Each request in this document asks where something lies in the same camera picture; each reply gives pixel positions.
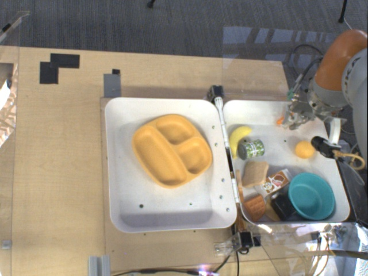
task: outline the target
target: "green can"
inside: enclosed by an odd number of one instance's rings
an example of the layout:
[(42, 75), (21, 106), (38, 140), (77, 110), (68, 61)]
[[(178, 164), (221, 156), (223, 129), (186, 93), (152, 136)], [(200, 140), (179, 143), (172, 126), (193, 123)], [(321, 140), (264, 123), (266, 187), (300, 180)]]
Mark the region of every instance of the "green can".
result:
[(244, 141), (239, 143), (237, 151), (239, 157), (243, 160), (254, 158), (256, 156), (262, 156), (265, 154), (263, 142), (259, 139), (255, 141)]

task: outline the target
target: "blue bowl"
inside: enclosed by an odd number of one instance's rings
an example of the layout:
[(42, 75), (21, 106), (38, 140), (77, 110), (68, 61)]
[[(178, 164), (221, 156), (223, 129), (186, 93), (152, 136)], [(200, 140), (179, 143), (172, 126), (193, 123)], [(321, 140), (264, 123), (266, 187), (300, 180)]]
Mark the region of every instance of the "blue bowl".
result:
[(323, 220), (332, 214), (335, 197), (330, 185), (321, 177), (303, 172), (289, 185), (289, 200), (300, 216), (310, 220)]

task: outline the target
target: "orange divided plate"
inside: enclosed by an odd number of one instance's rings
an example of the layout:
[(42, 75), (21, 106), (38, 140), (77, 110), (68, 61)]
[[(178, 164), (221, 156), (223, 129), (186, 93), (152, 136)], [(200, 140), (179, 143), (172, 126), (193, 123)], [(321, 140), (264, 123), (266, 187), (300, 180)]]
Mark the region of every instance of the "orange divided plate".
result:
[(132, 146), (147, 174), (166, 188), (188, 183), (212, 164), (206, 140), (178, 114), (168, 114), (141, 126), (133, 135)]

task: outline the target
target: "yellow banana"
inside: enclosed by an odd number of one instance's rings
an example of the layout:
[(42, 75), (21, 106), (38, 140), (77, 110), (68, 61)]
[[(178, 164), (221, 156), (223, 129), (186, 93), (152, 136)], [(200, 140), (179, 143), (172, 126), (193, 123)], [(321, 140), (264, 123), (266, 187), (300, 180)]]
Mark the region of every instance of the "yellow banana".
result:
[(230, 144), (231, 154), (234, 159), (237, 158), (236, 150), (237, 150), (237, 145), (239, 141), (242, 138), (246, 137), (250, 132), (252, 132), (251, 128), (249, 128), (248, 126), (241, 126), (241, 127), (236, 128), (231, 133), (230, 138), (229, 138), (229, 144)]

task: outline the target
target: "wooden table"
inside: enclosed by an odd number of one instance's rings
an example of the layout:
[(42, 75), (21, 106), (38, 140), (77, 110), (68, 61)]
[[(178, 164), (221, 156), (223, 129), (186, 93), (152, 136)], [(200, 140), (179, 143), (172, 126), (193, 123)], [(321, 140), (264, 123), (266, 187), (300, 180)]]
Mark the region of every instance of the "wooden table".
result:
[[(79, 54), (80, 68), (60, 68), (58, 85), (41, 85), (40, 62), (49, 62), (51, 53)], [(225, 92), (243, 89), (248, 98), (284, 99), (288, 90), (280, 62), (21, 48), (13, 276), (87, 275), (89, 256), (118, 253), (105, 246), (100, 119), (103, 77), (113, 68), (121, 70), (123, 96), (203, 98), (211, 85), (223, 85)], [(213, 254), (219, 234), (229, 233), (121, 233), (129, 253), (112, 256), (112, 267), (220, 263)], [(170, 257), (163, 259), (167, 247)], [(262, 248), (241, 260), (257, 260), (247, 262), (242, 275), (277, 275)], [(223, 271), (233, 274), (235, 264)]]

